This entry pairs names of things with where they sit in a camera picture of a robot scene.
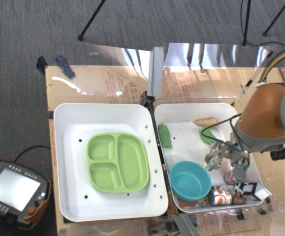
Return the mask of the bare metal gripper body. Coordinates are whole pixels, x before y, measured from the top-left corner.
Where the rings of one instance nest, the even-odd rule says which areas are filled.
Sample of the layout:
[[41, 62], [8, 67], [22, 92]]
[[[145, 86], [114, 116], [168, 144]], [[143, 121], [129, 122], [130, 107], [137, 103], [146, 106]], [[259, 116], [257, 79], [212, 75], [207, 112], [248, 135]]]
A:
[[232, 161], [249, 160], [249, 155], [233, 142], [215, 142], [211, 148], [211, 157], [216, 157], [220, 160], [226, 158]]

